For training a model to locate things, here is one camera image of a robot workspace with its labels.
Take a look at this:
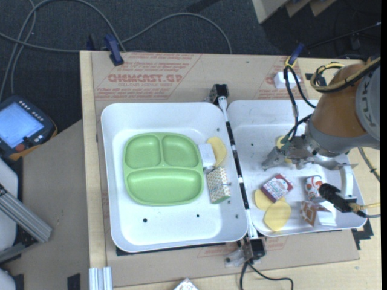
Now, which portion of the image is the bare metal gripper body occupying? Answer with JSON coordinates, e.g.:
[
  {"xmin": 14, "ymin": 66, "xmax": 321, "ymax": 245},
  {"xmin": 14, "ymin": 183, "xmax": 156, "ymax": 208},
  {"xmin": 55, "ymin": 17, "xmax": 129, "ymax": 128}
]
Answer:
[{"xmin": 282, "ymin": 135, "xmax": 333, "ymax": 166}]

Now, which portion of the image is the yellow toy crisp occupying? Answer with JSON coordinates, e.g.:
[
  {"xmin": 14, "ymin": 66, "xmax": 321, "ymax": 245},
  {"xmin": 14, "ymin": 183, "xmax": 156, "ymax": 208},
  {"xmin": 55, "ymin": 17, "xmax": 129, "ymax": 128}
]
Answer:
[
  {"xmin": 263, "ymin": 198, "xmax": 292, "ymax": 233},
  {"xmin": 254, "ymin": 188, "xmax": 275, "ymax": 211},
  {"xmin": 206, "ymin": 135, "xmax": 227, "ymax": 168},
  {"xmin": 275, "ymin": 135, "xmax": 293, "ymax": 164}
]

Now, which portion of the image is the dark red packet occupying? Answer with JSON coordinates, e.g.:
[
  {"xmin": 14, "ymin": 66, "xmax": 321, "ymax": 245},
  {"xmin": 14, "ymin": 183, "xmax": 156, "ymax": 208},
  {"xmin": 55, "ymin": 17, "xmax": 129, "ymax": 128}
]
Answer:
[{"xmin": 260, "ymin": 173, "xmax": 295, "ymax": 204}]

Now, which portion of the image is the thin black and white rod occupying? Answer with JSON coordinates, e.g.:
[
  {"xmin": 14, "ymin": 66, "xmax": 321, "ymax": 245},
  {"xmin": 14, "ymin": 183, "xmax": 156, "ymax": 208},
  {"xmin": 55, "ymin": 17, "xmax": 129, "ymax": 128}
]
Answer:
[{"xmin": 218, "ymin": 96, "xmax": 255, "ymax": 239}]

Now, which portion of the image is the white plastic tray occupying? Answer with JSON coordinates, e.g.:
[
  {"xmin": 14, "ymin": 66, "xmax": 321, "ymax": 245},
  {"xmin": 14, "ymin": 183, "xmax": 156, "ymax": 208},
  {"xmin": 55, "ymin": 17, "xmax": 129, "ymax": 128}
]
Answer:
[
  {"xmin": 100, "ymin": 101, "xmax": 250, "ymax": 253},
  {"xmin": 226, "ymin": 98, "xmax": 369, "ymax": 238}
]

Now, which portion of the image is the orange patterned carton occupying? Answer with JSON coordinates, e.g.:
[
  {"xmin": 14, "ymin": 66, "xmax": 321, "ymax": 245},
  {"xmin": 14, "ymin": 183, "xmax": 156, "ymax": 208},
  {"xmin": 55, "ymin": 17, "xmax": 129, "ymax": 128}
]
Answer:
[{"xmin": 299, "ymin": 200, "xmax": 332, "ymax": 227}]

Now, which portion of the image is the green patterned white carton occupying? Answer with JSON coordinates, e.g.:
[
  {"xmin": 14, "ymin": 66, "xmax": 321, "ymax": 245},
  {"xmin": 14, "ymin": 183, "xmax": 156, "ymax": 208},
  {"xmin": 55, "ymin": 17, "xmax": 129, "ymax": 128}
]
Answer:
[{"xmin": 206, "ymin": 167, "xmax": 232, "ymax": 205}]

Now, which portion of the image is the small white carton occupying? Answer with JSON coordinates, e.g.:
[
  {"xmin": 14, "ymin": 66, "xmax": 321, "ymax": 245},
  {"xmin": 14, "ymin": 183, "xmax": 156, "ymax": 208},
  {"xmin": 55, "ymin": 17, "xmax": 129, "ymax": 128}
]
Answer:
[{"xmin": 197, "ymin": 143, "xmax": 217, "ymax": 169}]

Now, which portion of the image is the small white box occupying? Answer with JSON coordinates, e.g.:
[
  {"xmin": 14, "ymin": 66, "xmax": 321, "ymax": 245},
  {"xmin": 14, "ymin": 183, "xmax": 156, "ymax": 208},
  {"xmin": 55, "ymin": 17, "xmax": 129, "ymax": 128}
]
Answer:
[{"xmin": 273, "ymin": 71, "xmax": 302, "ymax": 89}]

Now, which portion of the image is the green divided plate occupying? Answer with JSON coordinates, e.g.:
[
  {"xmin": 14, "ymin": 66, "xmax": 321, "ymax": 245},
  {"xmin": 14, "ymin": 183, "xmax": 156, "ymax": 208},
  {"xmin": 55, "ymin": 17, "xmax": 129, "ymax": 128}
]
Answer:
[{"xmin": 122, "ymin": 132, "xmax": 205, "ymax": 207}]

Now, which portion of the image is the brown cardboard board red print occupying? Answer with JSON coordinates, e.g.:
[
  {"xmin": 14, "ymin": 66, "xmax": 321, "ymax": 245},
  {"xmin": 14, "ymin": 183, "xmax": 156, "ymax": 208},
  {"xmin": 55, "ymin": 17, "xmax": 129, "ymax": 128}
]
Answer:
[{"xmin": 90, "ymin": 51, "xmax": 361, "ymax": 288}]

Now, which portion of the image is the red patterned white carton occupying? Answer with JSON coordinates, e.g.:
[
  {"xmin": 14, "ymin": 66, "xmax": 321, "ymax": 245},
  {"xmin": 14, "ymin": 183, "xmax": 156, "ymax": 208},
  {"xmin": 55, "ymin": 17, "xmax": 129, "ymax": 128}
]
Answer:
[{"xmin": 173, "ymin": 277, "xmax": 201, "ymax": 290}]

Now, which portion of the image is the black cylinder on white bracket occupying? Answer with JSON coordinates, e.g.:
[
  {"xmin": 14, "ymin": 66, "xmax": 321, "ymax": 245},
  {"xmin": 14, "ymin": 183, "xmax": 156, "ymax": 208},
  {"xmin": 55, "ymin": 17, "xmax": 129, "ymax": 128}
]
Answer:
[{"xmin": 318, "ymin": 163, "xmax": 359, "ymax": 214}]

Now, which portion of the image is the black block with thin wires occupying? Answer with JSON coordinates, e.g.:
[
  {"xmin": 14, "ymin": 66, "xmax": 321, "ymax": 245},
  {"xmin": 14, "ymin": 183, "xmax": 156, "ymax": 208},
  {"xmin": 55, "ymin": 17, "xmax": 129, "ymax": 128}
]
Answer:
[
  {"xmin": 208, "ymin": 83, "xmax": 230, "ymax": 103},
  {"xmin": 241, "ymin": 237, "xmax": 267, "ymax": 263}
]

